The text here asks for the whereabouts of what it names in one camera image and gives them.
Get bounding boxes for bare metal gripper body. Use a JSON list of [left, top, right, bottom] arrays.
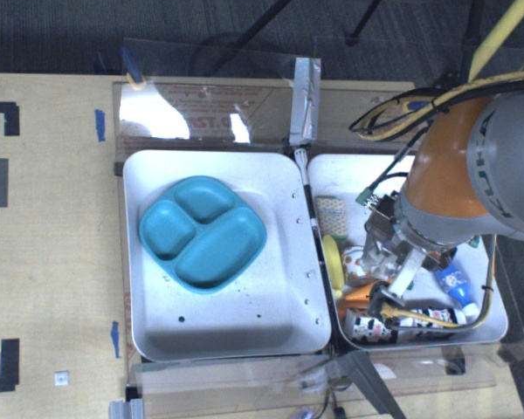
[[363, 192, 458, 274]]

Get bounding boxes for white packet with orange print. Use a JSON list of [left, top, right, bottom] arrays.
[[341, 245, 377, 285]]

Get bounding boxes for yellow banana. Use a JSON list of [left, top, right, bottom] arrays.
[[321, 233, 347, 299]]

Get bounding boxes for orange carrot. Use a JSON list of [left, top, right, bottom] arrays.
[[334, 279, 379, 319]]

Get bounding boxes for yellow and green patterned packet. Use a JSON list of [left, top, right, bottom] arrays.
[[314, 195, 350, 240]]

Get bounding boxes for white plastic tray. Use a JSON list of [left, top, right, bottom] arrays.
[[307, 152, 510, 351], [121, 148, 333, 363]]

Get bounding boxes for blue and white bottle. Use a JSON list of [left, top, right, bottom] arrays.
[[433, 263, 482, 323]]

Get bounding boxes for cow print carton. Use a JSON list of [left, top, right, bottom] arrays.
[[343, 306, 469, 347]]

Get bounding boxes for blue divided plate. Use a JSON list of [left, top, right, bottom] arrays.
[[138, 175, 269, 296]]

